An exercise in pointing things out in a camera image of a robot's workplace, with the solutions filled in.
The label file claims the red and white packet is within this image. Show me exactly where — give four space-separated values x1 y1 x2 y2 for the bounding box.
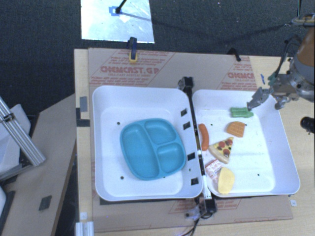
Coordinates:
204 159 222 181

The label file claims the green toy pea pod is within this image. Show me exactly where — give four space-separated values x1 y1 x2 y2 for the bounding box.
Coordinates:
230 107 254 119

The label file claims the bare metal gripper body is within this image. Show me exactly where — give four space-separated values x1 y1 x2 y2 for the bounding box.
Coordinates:
269 73 315 101

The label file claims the yellow toy potato chip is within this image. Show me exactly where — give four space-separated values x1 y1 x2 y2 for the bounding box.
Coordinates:
217 166 235 195

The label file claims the white plastic tray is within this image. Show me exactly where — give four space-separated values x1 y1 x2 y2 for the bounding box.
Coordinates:
191 89 301 199
92 85 204 203

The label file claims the toy pizza slice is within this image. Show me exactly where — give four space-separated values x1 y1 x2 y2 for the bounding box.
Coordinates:
208 136 235 165

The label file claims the brown cardboard board, red print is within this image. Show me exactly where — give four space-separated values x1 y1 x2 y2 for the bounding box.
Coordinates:
87 47 295 234

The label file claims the orange toy waffle piece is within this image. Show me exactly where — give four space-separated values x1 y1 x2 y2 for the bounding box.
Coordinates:
226 121 246 138

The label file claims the orange toy sausage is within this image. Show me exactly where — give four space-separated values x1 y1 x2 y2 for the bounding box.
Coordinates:
198 123 210 151

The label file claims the blue divided plate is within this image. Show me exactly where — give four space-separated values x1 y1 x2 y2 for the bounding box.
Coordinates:
119 118 187 181

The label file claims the thin black and white rod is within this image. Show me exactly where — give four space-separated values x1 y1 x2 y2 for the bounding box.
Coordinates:
185 86 212 199

